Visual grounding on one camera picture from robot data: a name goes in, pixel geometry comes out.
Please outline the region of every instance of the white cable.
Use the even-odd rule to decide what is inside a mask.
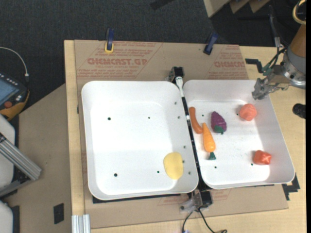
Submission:
[[[302,25],[307,25],[307,20],[303,21],[301,19],[298,18],[297,16],[297,12],[298,12],[298,9],[299,7],[304,4],[305,2],[307,2],[307,0],[300,0],[294,7],[293,9],[293,18],[296,22],[298,22],[299,24],[302,24]]]
[[[5,48],[5,47],[0,47],[0,49],[9,50],[9,51],[11,51],[11,52],[15,53],[15,54],[16,54],[16,55],[20,58],[20,60],[22,61],[22,63],[24,64],[24,67],[25,67],[25,77],[26,77],[26,80],[28,80],[29,73],[28,73],[28,70],[27,70],[27,67],[26,67],[25,62],[24,62],[23,58],[19,55],[19,53],[18,53],[18,52],[16,52],[16,51],[14,51],[14,50],[12,50],[12,49]]]

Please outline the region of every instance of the toy food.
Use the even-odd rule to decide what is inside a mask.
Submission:
[[[183,158],[180,153],[172,152],[165,156],[164,169],[166,174],[173,180],[178,180],[184,172]]]
[[[194,107],[190,107],[189,108],[189,114],[190,114],[190,121],[191,121],[191,125],[193,130],[197,133],[197,134],[201,134],[203,132],[202,127],[200,126],[200,124],[198,123],[198,121],[196,120],[195,117],[195,108]]]
[[[257,150],[253,158],[253,162],[257,165],[269,165],[271,161],[271,154]]]
[[[203,123],[203,143],[204,143],[204,149],[210,153],[208,159],[216,160],[216,156],[214,154],[214,150],[216,149],[216,144],[206,123]]]
[[[239,111],[239,116],[245,119],[246,121],[251,121],[257,115],[257,110],[254,105],[247,103],[242,106]]]
[[[211,116],[211,126],[214,132],[223,134],[227,130],[227,123],[216,111]]]

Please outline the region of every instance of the toy tomato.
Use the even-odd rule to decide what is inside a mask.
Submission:
[[[251,103],[247,103],[242,106],[239,111],[239,115],[246,121],[251,121],[257,115],[257,110],[254,105],[252,105]]]
[[[271,154],[257,150],[255,152],[255,156],[253,162],[257,165],[269,165],[271,161]]]

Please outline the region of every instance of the toy carrot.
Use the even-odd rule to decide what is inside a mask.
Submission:
[[[190,107],[189,108],[189,114],[190,114],[190,121],[191,121],[191,125],[193,130],[197,133],[197,134],[202,134],[203,129],[200,126],[200,124],[198,123],[198,121],[196,120],[195,117],[195,108],[194,107]]]
[[[208,159],[216,160],[216,156],[214,154],[214,150],[216,149],[216,144],[206,123],[203,123],[203,143],[204,143],[204,149],[210,153]]]

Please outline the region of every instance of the blue clamp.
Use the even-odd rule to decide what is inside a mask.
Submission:
[[[216,42],[218,38],[218,34],[216,33],[212,33],[209,38],[208,38],[208,44],[205,46],[204,48],[204,53],[210,55],[210,53],[212,53],[212,49],[213,49],[213,45]]]
[[[107,42],[105,43],[105,52],[107,53],[113,52],[113,36],[114,36],[114,29],[108,28],[106,32]]]

